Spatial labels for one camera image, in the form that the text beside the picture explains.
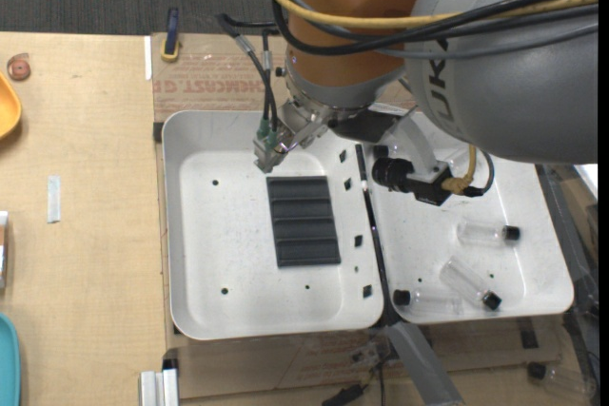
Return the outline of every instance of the gray cable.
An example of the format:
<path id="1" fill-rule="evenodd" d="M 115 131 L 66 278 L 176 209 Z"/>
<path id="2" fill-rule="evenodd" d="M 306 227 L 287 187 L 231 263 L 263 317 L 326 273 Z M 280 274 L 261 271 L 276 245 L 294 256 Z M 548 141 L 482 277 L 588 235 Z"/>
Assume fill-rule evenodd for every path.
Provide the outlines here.
<path id="1" fill-rule="evenodd" d="M 557 34 L 554 36 L 545 36 L 531 41 L 519 41 L 516 43 L 509 43 L 503 46 L 495 46 L 492 48 L 479 48 L 470 49 L 465 51 L 410 51 L 410 50 L 399 50 L 399 49 L 379 49 L 382 54 L 388 54 L 389 56 L 395 56 L 397 58 L 413 58 L 423 60 L 463 60 L 471 58 L 480 58 L 482 56 L 492 56 L 495 54 L 505 54 L 513 51 L 520 51 L 523 49 L 540 48 L 556 43 L 562 43 L 569 41 L 587 34 L 592 34 L 599 30 L 599 24 L 595 23 L 590 26 L 583 28 L 569 30 L 567 32 Z"/>

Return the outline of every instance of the small brown object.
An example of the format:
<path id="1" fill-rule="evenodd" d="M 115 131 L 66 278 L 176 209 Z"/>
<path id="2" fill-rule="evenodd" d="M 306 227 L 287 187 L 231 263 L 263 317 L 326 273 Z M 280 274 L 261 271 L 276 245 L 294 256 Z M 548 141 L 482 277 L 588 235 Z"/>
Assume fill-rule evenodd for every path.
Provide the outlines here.
<path id="1" fill-rule="evenodd" d="M 9 77 L 12 80 L 20 82 L 29 77 L 29 63 L 25 57 L 13 56 L 7 66 Z"/>

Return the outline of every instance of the transparent vial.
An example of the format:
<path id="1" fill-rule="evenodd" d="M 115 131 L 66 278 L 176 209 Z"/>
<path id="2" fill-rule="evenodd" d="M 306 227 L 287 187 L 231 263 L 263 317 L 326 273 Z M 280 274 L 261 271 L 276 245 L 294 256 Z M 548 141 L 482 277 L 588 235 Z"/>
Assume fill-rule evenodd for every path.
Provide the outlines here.
<path id="1" fill-rule="evenodd" d="M 501 298 L 489 288 L 486 281 L 455 256 L 443 266 L 440 279 L 473 304 L 483 305 L 492 311 L 501 304 Z"/>
<path id="2" fill-rule="evenodd" d="M 502 222 L 481 222 L 461 219 L 457 223 L 457 239 L 461 243 L 501 245 L 514 243 L 521 237 L 521 230 Z"/>
<path id="3" fill-rule="evenodd" d="M 532 382 L 538 383 L 548 393 L 572 399 L 590 399 L 597 391 L 597 383 L 579 371 L 558 365 L 530 362 L 526 367 Z"/>
<path id="4" fill-rule="evenodd" d="M 412 315 L 455 317 L 463 314 L 462 297 L 440 288 L 397 289 L 393 292 L 393 302 Z"/>

